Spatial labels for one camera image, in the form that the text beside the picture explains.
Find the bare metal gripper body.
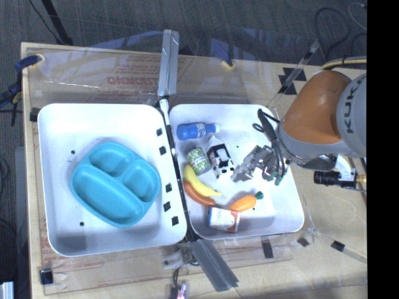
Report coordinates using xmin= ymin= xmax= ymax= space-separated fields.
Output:
xmin=242 ymin=144 xmax=290 ymax=182

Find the black and white milk carton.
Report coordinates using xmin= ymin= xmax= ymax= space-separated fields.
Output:
xmin=206 ymin=135 xmax=236 ymax=180

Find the orange carrot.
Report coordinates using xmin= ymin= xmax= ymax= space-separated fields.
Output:
xmin=229 ymin=191 xmax=264 ymax=213

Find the green and white can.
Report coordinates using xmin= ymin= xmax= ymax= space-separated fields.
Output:
xmin=186 ymin=147 xmax=212 ymax=176

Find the yellow banana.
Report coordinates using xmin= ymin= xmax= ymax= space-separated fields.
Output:
xmin=183 ymin=163 xmax=222 ymax=198

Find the orange-brown sausage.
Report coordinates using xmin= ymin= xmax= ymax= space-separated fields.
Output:
xmin=183 ymin=181 xmax=217 ymax=207

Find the white and orange carton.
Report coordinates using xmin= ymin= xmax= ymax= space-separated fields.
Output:
xmin=208 ymin=206 xmax=241 ymax=233

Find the white plastic tray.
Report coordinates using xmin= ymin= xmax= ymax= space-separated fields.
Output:
xmin=37 ymin=103 xmax=188 ymax=258
xmin=168 ymin=103 xmax=305 ymax=241

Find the blue plastic bottle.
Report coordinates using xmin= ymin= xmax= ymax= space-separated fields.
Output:
xmin=176 ymin=121 xmax=220 ymax=141

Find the blue divided plate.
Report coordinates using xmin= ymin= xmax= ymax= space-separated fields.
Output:
xmin=70 ymin=141 xmax=162 ymax=229

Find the brown cardboard board red print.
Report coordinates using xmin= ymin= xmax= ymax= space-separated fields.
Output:
xmin=26 ymin=49 xmax=296 ymax=295

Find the black cylinder on white bracket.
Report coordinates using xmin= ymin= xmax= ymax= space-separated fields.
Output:
xmin=313 ymin=155 xmax=358 ymax=189

